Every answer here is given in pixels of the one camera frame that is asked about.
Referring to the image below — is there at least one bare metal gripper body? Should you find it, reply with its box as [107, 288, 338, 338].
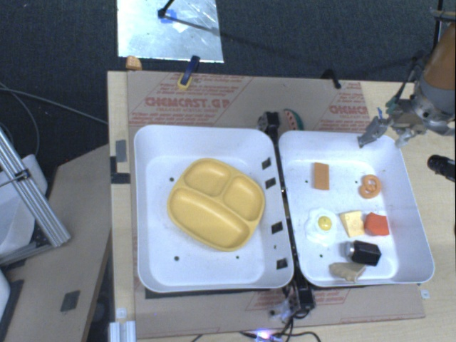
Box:
[389, 99, 456, 135]

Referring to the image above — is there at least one orange pretzel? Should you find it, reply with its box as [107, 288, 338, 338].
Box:
[358, 174, 382, 200]

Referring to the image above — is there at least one orange rectangular slice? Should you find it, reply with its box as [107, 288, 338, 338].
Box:
[313, 162, 331, 192]

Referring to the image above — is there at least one red watermelon slice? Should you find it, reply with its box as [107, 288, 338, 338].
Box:
[282, 108, 305, 132]

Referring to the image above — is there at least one orange-red wedge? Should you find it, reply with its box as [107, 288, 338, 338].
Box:
[363, 211, 390, 237]

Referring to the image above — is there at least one yellow cheese wedge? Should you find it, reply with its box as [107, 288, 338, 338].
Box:
[338, 209, 366, 239]

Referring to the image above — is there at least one white fried egg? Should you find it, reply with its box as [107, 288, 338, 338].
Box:
[305, 207, 338, 247]

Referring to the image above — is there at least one thin black rod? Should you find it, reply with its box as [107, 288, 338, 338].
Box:
[269, 125, 304, 292]

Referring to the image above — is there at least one white plastic tray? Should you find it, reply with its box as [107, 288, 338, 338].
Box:
[277, 130, 436, 288]
[133, 124, 296, 294]

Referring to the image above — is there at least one black bottle with silver cap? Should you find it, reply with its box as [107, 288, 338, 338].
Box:
[343, 239, 383, 267]

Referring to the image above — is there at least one beige bread piece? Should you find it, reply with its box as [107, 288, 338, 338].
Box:
[328, 261, 367, 284]

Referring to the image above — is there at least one brown cardboard board red print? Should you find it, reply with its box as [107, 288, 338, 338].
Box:
[125, 71, 427, 340]

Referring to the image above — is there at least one yellow divided plate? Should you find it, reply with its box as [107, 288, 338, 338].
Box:
[166, 157, 267, 253]

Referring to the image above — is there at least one black cylinder on white bracket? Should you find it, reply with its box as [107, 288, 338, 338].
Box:
[427, 154, 456, 183]

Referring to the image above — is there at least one black block with thin wires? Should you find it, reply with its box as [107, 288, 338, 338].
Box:
[283, 282, 316, 317]
[256, 110, 283, 133]

